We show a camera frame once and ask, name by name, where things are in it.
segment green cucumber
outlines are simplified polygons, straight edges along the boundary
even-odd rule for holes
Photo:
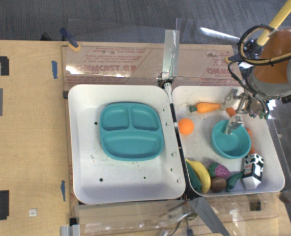
[[[226,182],[226,191],[229,192],[230,190],[234,189],[236,182],[242,177],[243,177],[243,172],[239,172],[230,176]]]
[[[189,175],[191,186],[193,187],[195,191],[201,192],[201,188],[203,185],[201,184],[199,177],[197,176],[194,169],[189,165],[189,163],[186,162],[186,165],[188,169],[188,175]]]

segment blue tape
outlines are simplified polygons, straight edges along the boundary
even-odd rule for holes
[[[54,79],[57,79],[58,69],[57,69],[57,62],[52,60],[52,71]]]
[[[63,200],[66,201],[66,187],[65,187],[65,181],[64,180],[61,181],[60,189],[61,189],[61,192],[62,192]]]
[[[73,35],[71,35],[64,27],[62,27],[59,32],[69,41],[70,44],[72,44],[72,46],[75,48],[79,46]]]

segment yellow handle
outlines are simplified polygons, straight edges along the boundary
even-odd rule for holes
[[[291,13],[291,0],[287,0],[283,7],[279,10],[277,15],[272,19],[269,26],[277,29],[290,13]],[[269,39],[268,34],[269,31],[264,30],[260,37],[256,40],[256,43],[259,46],[263,46]]]

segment toy carrot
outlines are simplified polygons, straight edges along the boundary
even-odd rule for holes
[[[236,115],[236,111],[235,111],[235,109],[232,108],[232,107],[227,108],[227,109],[226,109],[226,112],[230,115],[230,117]]]
[[[247,132],[248,132],[248,134],[250,136],[250,139],[252,140],[252,131],[249,128],[246,128],[246,130],[247,130]],[[255,152],[255,149],[253,147],[253,141],[252,141],[248,154],[254,154],[254,153],[256,153],[256,152]]]
[[[198,113],[208,113],[214,110],[217,110],[221,107],[219,103],[208,103],[208,102],[200,102],[196,106],[190,106],[189,111],[194,112],[197,111]]]

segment clear plastic sheet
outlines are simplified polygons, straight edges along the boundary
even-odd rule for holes
[[[229,235],[291,235],[284,204],[275,193],[208,198],[207,201]],[[79,205],[74,209],[82,236],[186,236],[188,231],[192,231],[192,235],[212,233],[183,200]]]
[[[77,84],[156,85],[162,76],[177,75],[179,34],[173,29],[69,20],[68,34],[81,48],[66,50],[66,90]]]

